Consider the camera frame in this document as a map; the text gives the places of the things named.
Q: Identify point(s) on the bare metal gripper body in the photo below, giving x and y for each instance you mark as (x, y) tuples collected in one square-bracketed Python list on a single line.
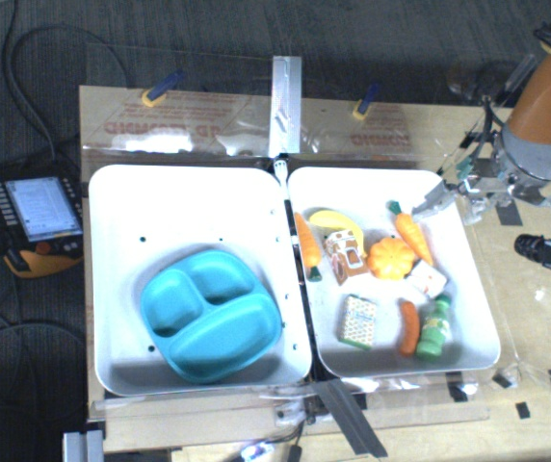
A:
[(506, 185)]

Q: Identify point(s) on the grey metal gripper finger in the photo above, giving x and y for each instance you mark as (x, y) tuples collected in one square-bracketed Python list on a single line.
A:
[(437, 201)]

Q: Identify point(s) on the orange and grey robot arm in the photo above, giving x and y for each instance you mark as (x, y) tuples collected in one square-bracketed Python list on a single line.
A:
[(535, 109)]

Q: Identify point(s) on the orange carrot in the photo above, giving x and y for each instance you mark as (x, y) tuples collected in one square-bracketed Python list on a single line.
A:
[(308, 246), (412, 236)]

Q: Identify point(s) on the orange pumpkin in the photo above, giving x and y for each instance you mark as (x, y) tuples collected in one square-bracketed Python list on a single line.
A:
[(391, 259)]

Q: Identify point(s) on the white and orange carton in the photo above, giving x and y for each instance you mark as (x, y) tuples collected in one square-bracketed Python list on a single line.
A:
[(427, 279)]

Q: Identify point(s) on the yellow banana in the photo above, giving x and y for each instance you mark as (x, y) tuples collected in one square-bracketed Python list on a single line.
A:
[(331, 218)]

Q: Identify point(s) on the brown and white carton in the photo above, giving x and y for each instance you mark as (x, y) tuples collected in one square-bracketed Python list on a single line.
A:
[(345, 258)]

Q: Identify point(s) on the white plastic tray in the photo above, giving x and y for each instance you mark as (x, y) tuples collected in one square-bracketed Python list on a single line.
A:
[(468, 325), (184, 200)]

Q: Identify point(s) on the green bottle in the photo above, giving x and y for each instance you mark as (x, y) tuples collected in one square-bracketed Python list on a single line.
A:
[(433, 330)]

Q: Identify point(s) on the orange sausage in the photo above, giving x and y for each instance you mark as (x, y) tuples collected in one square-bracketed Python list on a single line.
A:
[(409, 327)]

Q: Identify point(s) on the yellow and green patterned carton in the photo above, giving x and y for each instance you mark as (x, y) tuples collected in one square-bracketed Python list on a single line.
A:
[(357, 323)]

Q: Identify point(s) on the blue divided plate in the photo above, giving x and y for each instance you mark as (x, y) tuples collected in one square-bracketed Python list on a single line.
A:
[(213, 315)]

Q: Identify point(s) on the brown cardboard board red print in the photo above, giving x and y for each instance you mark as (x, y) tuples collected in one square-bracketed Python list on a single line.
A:
[(112, 113)]

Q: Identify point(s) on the black cylinder on white bracket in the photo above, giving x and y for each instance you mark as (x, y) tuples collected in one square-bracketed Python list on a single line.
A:
[(538, 250)]

